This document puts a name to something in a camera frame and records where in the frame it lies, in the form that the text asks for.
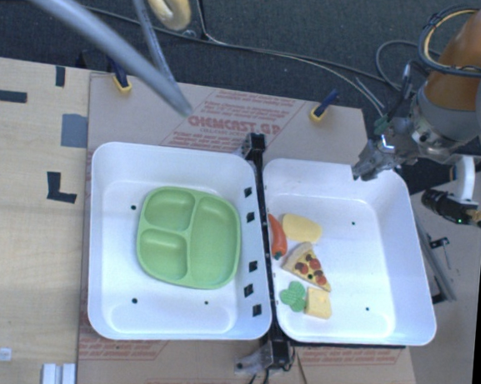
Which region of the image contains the yellow cheese wedge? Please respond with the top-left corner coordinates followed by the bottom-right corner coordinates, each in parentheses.
top-left (303, 286), bottom-right (336, 322)

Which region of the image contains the pizza slice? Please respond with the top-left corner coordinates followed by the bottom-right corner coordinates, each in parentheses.
top-left (278, 238), bottom-right (337, 294)

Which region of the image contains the thin black rod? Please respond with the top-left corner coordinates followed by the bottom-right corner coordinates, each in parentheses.
top-left (237, 146), bottom-right (298, 347)

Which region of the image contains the black cylinder on white bracket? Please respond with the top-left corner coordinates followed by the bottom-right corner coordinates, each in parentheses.
top-left (418, 152), bottom-right (481, 227)

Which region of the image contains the black block with thin wires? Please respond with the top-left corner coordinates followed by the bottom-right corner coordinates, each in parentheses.
top-left (242, 131), bottom-right (269, 163)
top-left (265, 337), bottom-right (296, 372)

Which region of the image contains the orange carrot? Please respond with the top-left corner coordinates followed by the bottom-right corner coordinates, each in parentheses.
top-left (263, 212), bottom-right (292, 262)

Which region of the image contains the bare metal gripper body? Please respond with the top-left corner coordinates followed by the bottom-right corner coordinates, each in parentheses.
top-left (375, 114), bottom-right (468, 172)

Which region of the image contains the green broccoli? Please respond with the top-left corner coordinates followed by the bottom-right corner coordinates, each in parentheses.
top-left (276, 278), bottom-right (310, 314)

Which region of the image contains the white plastic tray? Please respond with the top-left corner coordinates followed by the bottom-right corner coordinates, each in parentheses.
top-left (76, 138), bottom-right (288, 354)
top-left (248, 156), bottom-right (452, 356)

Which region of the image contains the brown cardboard board red print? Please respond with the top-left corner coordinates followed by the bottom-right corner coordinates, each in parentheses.
top-left (63, 72), bottom-right (442, 384)

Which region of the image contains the green divided plate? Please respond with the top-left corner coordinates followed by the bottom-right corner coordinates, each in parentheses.
top-left (132, 182), bottom-right (247, 294)

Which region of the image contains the yellow bread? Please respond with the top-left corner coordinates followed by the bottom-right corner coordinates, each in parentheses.
top-left (279, 212), bottom-right (324, 245)

